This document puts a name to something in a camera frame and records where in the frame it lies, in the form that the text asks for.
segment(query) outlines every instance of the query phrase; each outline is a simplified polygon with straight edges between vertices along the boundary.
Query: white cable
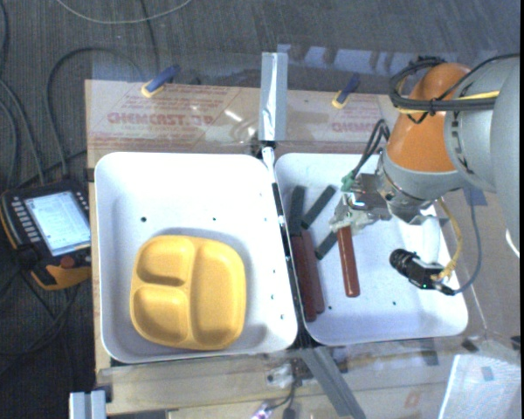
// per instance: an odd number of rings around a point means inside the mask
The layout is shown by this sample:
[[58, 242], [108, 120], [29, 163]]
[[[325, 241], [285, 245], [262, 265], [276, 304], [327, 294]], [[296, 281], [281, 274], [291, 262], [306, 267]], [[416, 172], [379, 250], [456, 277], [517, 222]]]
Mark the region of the white cable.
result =
[[520, 251], [516, 248], [516, 246], [513, 244], [513, 239], [510, 237], [510, 231], [507, 230], [507, 232], [505, 233], [505, 237], [507, 238], [507, 242], [508, 242], [508, 245], [510, 246], [510, 248], [512, 249], [512, 251], [514, 251], [514, 254], [516, 256], [518, 256], [518, 259], [520, 259], [521, 257], [521, 253]]
[[76, 10], [73, 10], [70, 8], [66, 3], [64, 3], [62, 0], [56, 0], [60, 5], [62, 5], [65, 9], [69, 10], [72, 14], [75, 16], [84, 18], [85, 20], [89, 22], [94, 22], [96, 24], [139, 24], [141, 22], [147, 22], [149, 20], [153, 20], [154, 18], [164, 17], [170, 14], [171, 12], [175, 12], [180, 10], [181, 8], [184, 8], [187, 4], [189, 4], [192, 0], [186, 0], [184, 3], [179, 4], [178, 6], [175, 6], [174, 8], [171, 8], [170, 10], [166, 10], [164, 12], [160, 12], [159, 14], [155, 14], [151, 17], [145, 17], [145, 18], [137, 18], [135, 20], [99, 20], [97, 18], [91, 18], [84, 14], [81, 14], [80, 12], [77, 12]]

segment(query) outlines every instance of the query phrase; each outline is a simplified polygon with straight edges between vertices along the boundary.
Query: screen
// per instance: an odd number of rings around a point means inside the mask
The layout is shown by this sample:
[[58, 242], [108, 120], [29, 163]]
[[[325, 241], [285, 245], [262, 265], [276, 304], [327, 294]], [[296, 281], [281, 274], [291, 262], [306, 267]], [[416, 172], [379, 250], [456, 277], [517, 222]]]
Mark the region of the screen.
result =
[[53, 256], [91, 244], [89, 222], [72, 191], [29, 198], [24, 202]]

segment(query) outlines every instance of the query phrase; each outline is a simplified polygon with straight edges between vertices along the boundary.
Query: floor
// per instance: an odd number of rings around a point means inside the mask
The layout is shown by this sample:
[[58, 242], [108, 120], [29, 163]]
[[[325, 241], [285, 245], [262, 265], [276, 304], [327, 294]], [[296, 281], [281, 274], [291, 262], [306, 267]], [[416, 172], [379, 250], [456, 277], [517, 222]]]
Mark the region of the floor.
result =
[[[0, 0], [0, 194], [85, 183], [84, 79], [147, 81], [178, 64], [176, 83], [256, 87], [261, 53], [287, 52], [290, 89], [336, 92], [359, 72], [357, 92], [386, 93], [417, 56], [475, 66], [520, 50], [521, 0]], [[473, 244], [464, 195], [449, 199]], [[496, 196], [477, 219], [473, 290], [508, 343], [521, 335], [520, 260]], [[24, 275], [0, 225], [0, 417], [67, 417], [67, 393], [94, 387], [92, 287], [43, 292]]]

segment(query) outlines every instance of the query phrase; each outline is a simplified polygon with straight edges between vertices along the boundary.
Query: white tray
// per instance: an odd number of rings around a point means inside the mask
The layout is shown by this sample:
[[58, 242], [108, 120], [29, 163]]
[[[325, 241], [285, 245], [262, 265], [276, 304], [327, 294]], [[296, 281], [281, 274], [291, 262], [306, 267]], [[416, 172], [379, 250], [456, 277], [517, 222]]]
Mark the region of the white tray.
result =
[[[329, 233], [341, 192], [341, 178], [359, 162], [360, 155], [287, 154], [276, 161], [276, 176], [284, 211], [289, 213], [296, 185], [307, 188], [304, 210], [313, 204], [328, 184], [338, 192], [316, 218], [310, 231], [316, 247]], [[373, 173], [377, 155], [362, 172]], [[409, 226], [395, 218], [378, 221], [354, 236], [355, 259], [361, 295], [348, 298], [343, 288], [338, 245], [318, 263], [327, 309], [316, 321], [306, 323], [308, 332], [321, 344], [342, 346], [384, 340], [418, 339], [457, 335], [464, 331], [468, 312], [462, 294], [445, 296], [420, 290], [389, 263], [396, 248], [415, 251], [422, 259], [446, 264], [450, 260], [442, 236], [424, 227]], [[459, 287], [453, 275], [450, 287]]]
[[[95, 168], [101, 337], [117, 361], [138, 363], [289, 347], [298, 325], [270, 176], [247, 155], [112, 153]], [[148, 239], [186, 234], [220, 240], [245, 263], [240, 337], [222, 351], [156, 345], [129, 313], [134, 258]]]

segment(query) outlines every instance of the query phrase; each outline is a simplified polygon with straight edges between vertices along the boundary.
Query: yellow tray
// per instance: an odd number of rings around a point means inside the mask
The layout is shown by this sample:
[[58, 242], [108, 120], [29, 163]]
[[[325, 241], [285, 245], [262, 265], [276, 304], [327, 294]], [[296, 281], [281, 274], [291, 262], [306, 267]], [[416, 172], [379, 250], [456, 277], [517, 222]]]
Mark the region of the yellow tray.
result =
[[229, 245], [166, 235], [139, 249], [130, 317], [145, 339], [168, 347], [223, 349], [243, 331], [245, 308], [245, 266]]

